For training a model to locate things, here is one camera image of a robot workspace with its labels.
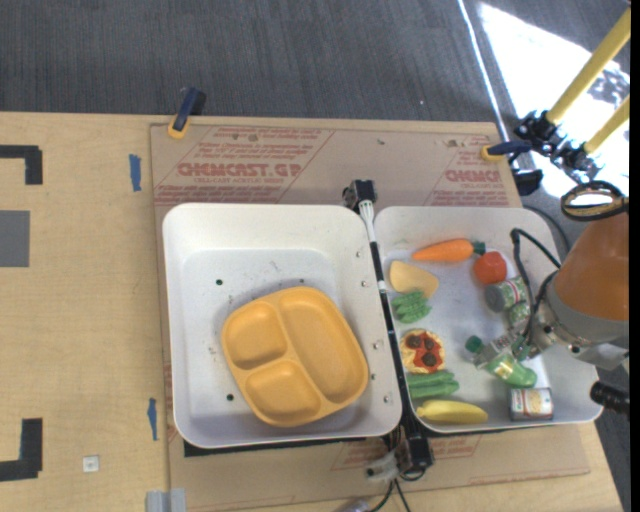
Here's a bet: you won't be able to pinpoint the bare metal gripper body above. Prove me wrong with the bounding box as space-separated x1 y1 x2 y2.
514 312 592 359

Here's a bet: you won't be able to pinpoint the small green and white can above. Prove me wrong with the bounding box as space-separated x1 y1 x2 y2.
507 301 532 329

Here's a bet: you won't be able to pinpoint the green bottle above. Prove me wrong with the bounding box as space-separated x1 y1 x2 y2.
464 335 539 390

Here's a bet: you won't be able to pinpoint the white plastic tray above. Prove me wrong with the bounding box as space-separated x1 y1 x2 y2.
372 205 605 434
161 202 404 450

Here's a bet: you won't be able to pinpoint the white and yellow can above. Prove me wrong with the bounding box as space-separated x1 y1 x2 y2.
508 387 555 422

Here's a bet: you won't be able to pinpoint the red-orange round fruit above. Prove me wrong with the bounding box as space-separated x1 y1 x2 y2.
472 250 509 286

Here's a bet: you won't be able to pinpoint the long green bean pods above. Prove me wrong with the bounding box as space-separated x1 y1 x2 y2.
405 369 460 400

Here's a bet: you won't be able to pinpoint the pizza slice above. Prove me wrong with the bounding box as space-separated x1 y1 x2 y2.
398 328 447 375

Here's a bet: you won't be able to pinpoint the yellow banana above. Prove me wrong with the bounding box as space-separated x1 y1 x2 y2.
415 398 489 426

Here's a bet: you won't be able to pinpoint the short green pea pods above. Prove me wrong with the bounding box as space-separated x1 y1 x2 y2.
390 290 433 324

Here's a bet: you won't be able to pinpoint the orange carrot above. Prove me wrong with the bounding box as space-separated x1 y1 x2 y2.
411 238 487 263

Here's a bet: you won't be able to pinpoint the pale yellow chip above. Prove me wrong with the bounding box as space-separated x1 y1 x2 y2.
388 259 440 295

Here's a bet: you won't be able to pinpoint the thin black and white rod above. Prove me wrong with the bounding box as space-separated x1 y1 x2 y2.
358 199 417 437

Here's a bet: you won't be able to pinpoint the orange divided plate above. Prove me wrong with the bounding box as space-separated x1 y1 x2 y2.
220 285 370 429

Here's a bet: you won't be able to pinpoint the brown cardboard board red print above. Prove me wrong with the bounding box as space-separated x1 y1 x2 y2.
149 117 592 504

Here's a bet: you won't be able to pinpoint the black cylinder on white bracket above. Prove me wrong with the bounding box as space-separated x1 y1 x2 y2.
572 342 630 415

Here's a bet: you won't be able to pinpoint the black block with thin wires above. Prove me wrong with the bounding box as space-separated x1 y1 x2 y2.
394 432 435 474
342 178 377 211

